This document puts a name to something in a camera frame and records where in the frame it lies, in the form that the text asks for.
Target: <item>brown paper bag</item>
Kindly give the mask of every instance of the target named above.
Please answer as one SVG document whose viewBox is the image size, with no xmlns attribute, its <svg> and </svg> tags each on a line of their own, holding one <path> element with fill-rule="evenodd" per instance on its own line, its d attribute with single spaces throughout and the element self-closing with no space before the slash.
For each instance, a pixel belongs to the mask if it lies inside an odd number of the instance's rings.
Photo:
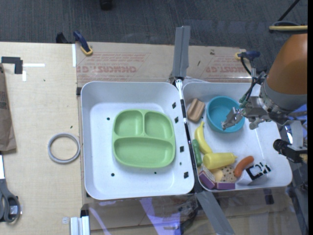
<svg viewBox="0 0 313 235">
<path fill-rule="evenodd" d="M 0 151 L 16 148 L 13 124 L 6 92 L 3 65 L 0 64 Z"/>
</svg>

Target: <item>toy cucumber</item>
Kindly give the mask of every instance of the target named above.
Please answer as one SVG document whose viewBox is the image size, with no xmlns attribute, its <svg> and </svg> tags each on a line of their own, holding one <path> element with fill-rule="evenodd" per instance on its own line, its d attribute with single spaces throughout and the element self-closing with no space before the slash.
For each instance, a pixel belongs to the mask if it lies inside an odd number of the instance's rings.
<svg viewBox="0 0 313 235">
<path fill-rule="evenodd" d="M 194 148 L 197 167 L 199 167 L 202 164 L 202 158 L 200 153 L 199 142 L 196 139 L 192 140 L 192 147 Z"/>
</svg>

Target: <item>green divided plate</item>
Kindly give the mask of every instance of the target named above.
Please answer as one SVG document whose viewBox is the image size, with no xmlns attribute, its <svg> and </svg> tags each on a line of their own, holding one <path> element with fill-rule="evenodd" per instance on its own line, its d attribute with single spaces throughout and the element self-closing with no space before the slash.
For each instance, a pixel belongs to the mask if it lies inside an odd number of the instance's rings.
<svg viewBox="0 0 313 235">
<path fill-rule="evenodd" d="M 175 157 L 175 134 L 171 120 L 163 113 L 131 109 L 120 112 L 113 124 L 115 158 L 124 165 L 160 168 Z"/>
</svg>

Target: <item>toy sausage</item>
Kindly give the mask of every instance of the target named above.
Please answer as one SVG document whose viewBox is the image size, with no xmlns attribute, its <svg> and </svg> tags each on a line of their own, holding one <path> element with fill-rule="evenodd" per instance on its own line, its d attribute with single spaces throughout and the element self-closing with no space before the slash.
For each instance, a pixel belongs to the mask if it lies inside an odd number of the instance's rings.
<svg viewBox="0 0 313 235">
<path fill-rule="evenodd" d="M 254 158 L 252 156 L 247 156 L 244 159 L 242 159 L 235 167 L 234 175 L 235 177 L 239 178 L 245 169 L 245 167 L 248 166 L 248 164 L 252 163 L 254 161 Z"/>
</svg>

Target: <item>scissor handle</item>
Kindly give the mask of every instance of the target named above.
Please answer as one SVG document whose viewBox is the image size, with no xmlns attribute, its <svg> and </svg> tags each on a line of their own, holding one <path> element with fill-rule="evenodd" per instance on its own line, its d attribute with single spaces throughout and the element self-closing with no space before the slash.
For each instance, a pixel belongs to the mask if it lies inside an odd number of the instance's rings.
<svg viewBox="0 0 313 235">
<path fill-rule="evenodd" d="M 18 207 L 15 215 L 10 214 L 10 206 Z M 8 190 L 6 180 L 0 179 L 0 219 L 3 217 L 6 222 L 11 223 L 20 216 L 20 213 L 21 206 L 18 198 Z"/>
</svg>

